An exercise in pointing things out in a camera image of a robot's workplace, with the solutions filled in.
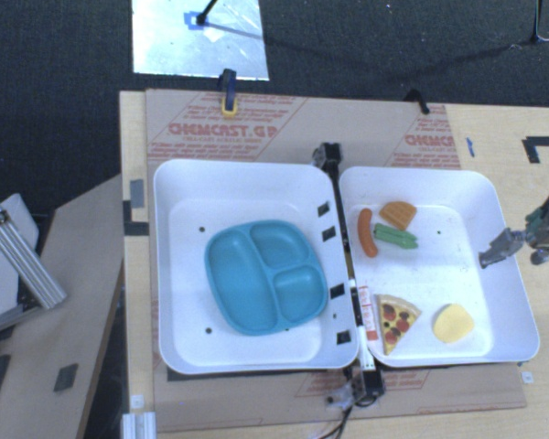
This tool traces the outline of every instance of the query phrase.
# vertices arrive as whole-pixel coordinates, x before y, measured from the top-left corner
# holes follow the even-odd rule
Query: black carpet
[[[535,0],[259,1],[271,80],[240,91],[549,106]],[[118,174],[119,91],[215,89],[133,74],[131,17],[131,0],[0,0],[0,199],[47,213]]]

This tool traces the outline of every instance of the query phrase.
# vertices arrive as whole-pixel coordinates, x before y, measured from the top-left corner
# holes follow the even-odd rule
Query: toy pizza
[[[389,355],[409,331],[421,311],[408,301],[388,294],[377,294],[384,354]]]

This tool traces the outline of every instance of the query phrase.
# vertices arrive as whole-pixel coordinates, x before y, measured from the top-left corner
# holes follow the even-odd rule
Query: hot dog
[[[364,253],[369,257],[376,257],[378,254],[378,248],[372,239],[372,233],[370,230],[370,223],[372,220],[372,211],[370,209],[363,209],[358,217],[358,238]]]

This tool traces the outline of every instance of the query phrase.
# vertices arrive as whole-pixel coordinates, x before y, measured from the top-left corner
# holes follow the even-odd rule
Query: brown waffle
[[[392,201],[384,205],[380,215],[398,230],[406,230],[417,208],[404,201]]]

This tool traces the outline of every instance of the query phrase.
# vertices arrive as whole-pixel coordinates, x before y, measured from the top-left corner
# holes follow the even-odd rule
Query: blue plate
[[[328,299],[317,256],[286,221],[256,221],[219,232],[208,243],[205,265],[221,313],[246,335],[304,324]]]

